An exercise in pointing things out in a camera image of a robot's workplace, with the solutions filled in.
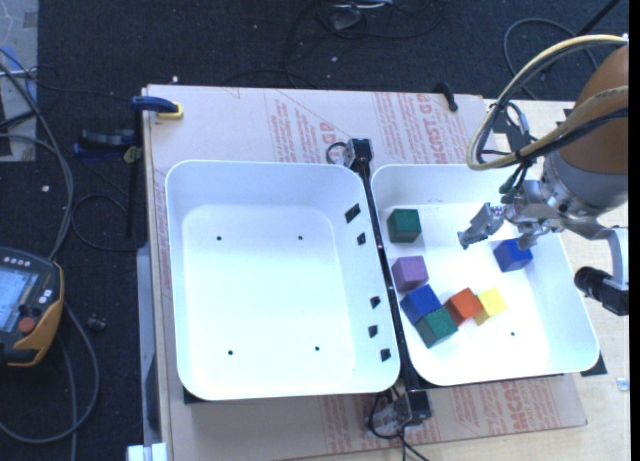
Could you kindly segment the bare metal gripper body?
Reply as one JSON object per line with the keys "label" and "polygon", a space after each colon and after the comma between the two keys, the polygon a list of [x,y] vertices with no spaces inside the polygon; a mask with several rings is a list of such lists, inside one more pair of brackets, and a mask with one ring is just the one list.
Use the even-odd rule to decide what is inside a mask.
{"label": "bare metal gripper body", "polygon": [[537,228],[538,237],[571,231],[602,240],[609,229],[599,217],[615,208],[613,179],[538,179],[503,184],[504,217],[517,226]]}

